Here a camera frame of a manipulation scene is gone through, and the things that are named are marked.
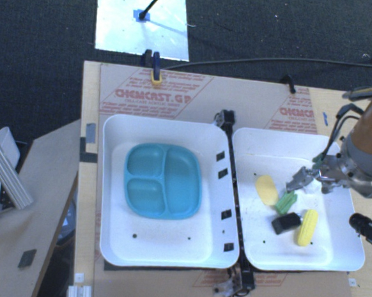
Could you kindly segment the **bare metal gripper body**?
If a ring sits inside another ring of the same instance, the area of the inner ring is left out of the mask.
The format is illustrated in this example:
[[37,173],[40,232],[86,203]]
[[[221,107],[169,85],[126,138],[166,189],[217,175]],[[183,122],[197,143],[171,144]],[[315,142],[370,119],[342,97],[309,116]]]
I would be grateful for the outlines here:
[[364,198],[372,198],[372,176],[365,174],[356,163],[345,155],[320,155],[313,158],[313,169],[319,170],[316,178],[336,181],[336,187],[351,188]]

